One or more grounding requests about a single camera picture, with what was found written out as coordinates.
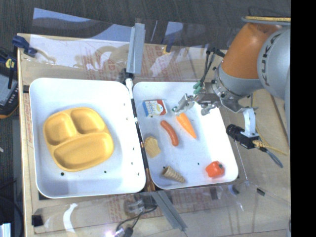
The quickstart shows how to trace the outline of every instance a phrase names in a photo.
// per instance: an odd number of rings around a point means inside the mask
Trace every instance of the toy bread slice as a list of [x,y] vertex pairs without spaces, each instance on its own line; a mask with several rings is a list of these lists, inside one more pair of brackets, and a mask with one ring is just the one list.
[[175,171],[170,166],[163,169],[162,175],[166,178],[178,181],[180,183],[184,183],[186,181],[182,175],[180,175],[177,171]]
[[151,157],[155,157],[157,156],[161,150],[158,146],[158,141],[155,137],[148,137],[145,139],[145,143],[144,143],[144,146],[145,146],[145,151],[146,153]]

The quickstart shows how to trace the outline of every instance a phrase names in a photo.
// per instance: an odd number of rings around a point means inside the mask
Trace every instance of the toy sausage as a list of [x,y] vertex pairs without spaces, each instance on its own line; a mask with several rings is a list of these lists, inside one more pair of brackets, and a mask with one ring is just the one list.
[[165,120],[162,120],[160,122],[160,125],[168,132],[170,139],[171,139],[171,143],[173,146],[178,146],[179,145],[179,139],[178,136],[176,134],[176,132],[174,131],[174,129],[172,128],[172,126]]

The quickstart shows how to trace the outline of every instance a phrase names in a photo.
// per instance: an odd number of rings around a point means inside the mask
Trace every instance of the white tray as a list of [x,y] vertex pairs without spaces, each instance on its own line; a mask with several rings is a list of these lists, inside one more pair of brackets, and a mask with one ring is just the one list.
[[[30,85],[36,184],[48,198],[136,193],[146,176],[128,89],[115,81],[47,79]],[[43,124],[52,114],[74,107],[97,111],[114,141],[103,163],[66,172],[54,162],[44,141]]]
[[[150,174],[153,182],[164,190],[226,183],[235,180],[238,176],[236,159],[219,109],[212,109],[210,114],[202,116],[201,107],[195,103],[186,111],[195,128],[197,139],[191,137],[177,123],[171,109],[178,106],[178,102],[185,93],[193,94],[194,84],[191,82],[139,82],[134,86],[134,100],[143,140],[148,136],[154,136],[161,148],[161,153],[156,157],[147,157]],[[165,101],[168,113],[152,118],[147,117],[142,103],[145,100],[155,99]],[[175,129],[179,137],[177,147],[171,144],[169,135],[161,127],[162,119],[169,122]],[[223,164],[225,174],[210,178],[205,168],[215,160]],[[161,172],[168,165],[179,172],[186,182],[179,183],[162,177]]]

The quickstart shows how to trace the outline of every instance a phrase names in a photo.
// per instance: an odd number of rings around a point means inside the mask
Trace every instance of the yellow plate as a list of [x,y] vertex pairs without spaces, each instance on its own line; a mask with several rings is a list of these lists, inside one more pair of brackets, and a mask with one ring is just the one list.
[[101,116],[88,107],[67,109],[44,123],[47,147],[65,171],[79,171],[107,160],[114,151],[112,136]]

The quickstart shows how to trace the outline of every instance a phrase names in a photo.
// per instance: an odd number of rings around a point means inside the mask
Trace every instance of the brown sausage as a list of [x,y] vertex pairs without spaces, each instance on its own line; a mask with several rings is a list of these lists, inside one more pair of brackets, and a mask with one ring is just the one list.
[[162,120],[160,122],[160,125],[168,132],[172,145],[175,147],[178,146],[179,139],[178,139],[176,132],[173,130],[172,126],[165,120]]

